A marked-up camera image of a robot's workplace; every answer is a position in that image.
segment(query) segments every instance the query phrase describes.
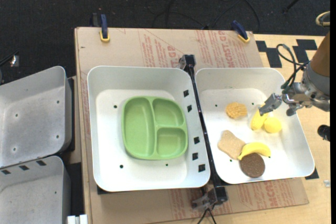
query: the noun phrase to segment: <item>cardboard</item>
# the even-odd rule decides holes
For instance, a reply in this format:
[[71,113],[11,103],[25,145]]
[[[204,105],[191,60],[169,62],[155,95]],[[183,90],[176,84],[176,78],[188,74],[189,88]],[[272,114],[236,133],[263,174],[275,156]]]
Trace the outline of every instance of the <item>cardboard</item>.
[[[100,40],[100,28],[75,30],[77,75],[80,82],[82,161],[85,210],[89,223],[145,224],[199,218],[191,201],[199,189],[167,189],[98,194],[92,172],[87,74],[95,66],[177,67],[184,54],[194,54],[195,69],[205,67],[262,67],[252,33],[249,43],[234,31],[109,28],[110,42]],[[308,203],[301,178],[226,187],[229,201],[214,215],[290,207]]]

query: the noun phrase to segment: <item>clamp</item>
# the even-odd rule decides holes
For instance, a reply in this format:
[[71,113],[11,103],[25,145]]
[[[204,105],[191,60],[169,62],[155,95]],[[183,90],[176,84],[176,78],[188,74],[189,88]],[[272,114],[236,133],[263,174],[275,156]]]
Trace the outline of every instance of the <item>clamp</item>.
[[231,27],[234,31],[236,31],[238,33],[238,38],[244,42],[244,43],[248,43],[250,41],[250,38],[247,36],[247,33],[244,29],[244,27],[239,23],[237,22],[236,20],[234,20],[232,23],[231,23]]
[[101,19],[101,31],[99,31],[100,40],[103,42],[109,42],[110,35],[109,35],[109,30],[107,28],[107,21],[106,21],[105,14],[101,14],[100,19]]

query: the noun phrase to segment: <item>dark floor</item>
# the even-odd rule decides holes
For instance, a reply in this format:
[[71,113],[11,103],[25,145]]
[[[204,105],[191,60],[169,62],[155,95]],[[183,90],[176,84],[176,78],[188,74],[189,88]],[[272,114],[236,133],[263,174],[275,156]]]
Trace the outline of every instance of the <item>dark floor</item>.
[[19,66],[1,67],[8,83],[53,66],[76,74],[74,29],[92,13],[109,27],[230,30],[233,20],[256,34],[317,35],[315,18],[330,0],[0,0],[0,60],[19,51]]

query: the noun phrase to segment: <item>white bin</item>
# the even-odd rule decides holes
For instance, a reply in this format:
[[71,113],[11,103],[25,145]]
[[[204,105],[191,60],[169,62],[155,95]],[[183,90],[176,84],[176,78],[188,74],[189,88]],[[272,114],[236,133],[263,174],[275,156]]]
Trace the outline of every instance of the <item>white bin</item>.
[[70,178],[51,156],[0,170],[0,223],[65,224]]
[[[272,68],[205,68],[195,75],[199,101],[208,131],[211,151],[219,177],[230,184],[309,176],[314,160],[298,116],[286,116],[288,106],[282,104],[270,113],[282,123],[279,133],[250,128],[258,107],[272,94],[281,94],[283,76]],[[229,103],[243,103],[248,116],[231,119],[225,108]],[[262,142],[271,149],[271,158],[264,157],[265,172],[261,177],[247,177],[238,160],[219,150],[222,131],[230,130],[245,143]]]
[[0,86],[0,168],[65,150],[72,138],[71,105],[60,66]]
[[[99,66],[88,74],[88,92],[93,175],[100,188],[110,192],[195,188],[208,182],[207,151],[192,81],[186,72],[177,68]],[[182,107],[188,130],[184,155],[149,161],[126,152],[122,105],[128,98],[142,95],[169,98]]]

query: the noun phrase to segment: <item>green divided plate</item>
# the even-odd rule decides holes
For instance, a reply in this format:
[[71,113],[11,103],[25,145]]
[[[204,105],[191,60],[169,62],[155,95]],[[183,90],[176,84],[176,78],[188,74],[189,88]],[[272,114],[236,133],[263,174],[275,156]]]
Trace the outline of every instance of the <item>green divided plate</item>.
[[135,158],[177,158],[188,147],[185,115],[171,99],[129,98],[122,108],[121,124],[125,148]]

